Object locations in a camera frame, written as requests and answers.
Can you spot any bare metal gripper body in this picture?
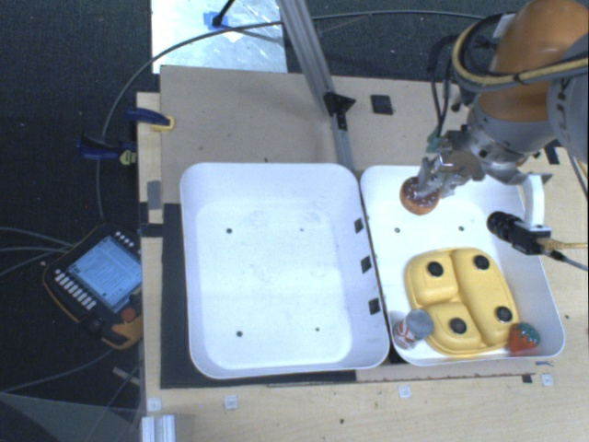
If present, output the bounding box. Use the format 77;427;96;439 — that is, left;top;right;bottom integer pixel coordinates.
433;126;526;184

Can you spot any brown sprinkled doughnut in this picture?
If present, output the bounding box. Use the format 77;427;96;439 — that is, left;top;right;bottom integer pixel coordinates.
398;176;441;216

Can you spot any black block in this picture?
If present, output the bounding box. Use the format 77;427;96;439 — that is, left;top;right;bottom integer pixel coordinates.
371;94;395;116

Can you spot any white plastic tray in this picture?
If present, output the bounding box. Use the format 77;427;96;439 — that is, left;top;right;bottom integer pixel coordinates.
179;161;392;380
359;164;567;368

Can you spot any yellow divided plate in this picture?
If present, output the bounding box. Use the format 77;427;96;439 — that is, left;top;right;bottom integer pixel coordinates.
404;246;521;358

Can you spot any red and white can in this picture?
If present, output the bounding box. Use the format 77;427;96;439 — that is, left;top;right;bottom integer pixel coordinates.
391;308;435;351

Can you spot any red strawberry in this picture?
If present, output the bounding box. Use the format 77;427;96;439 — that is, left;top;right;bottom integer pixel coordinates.
506;321;541;355

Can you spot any brown cardboard board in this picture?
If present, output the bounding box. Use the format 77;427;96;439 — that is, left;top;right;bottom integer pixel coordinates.
158;64;589;390

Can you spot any black cylinder on white bracket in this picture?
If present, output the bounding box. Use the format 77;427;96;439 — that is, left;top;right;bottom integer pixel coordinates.
486;172;553;256

